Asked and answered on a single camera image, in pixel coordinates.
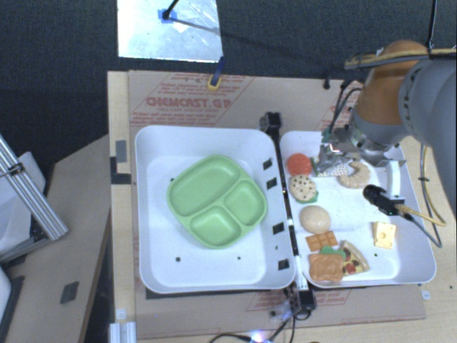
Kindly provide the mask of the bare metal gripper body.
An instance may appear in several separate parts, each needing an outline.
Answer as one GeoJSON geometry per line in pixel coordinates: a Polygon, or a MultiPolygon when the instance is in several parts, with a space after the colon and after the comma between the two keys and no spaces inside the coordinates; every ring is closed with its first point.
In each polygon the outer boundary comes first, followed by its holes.
{"type": "Polygon", "coordinates": [[[334,149],[343,153],[358,154],[358,157],[371,166],[387,166],[390,161],[398,161],[400,166],[406,163],[401,152],[394,154],[394,149],[399,150],[399,145],[378,144],[369,139],[356,127],[345,126],[335,129],[330,137],[334,149]]]}

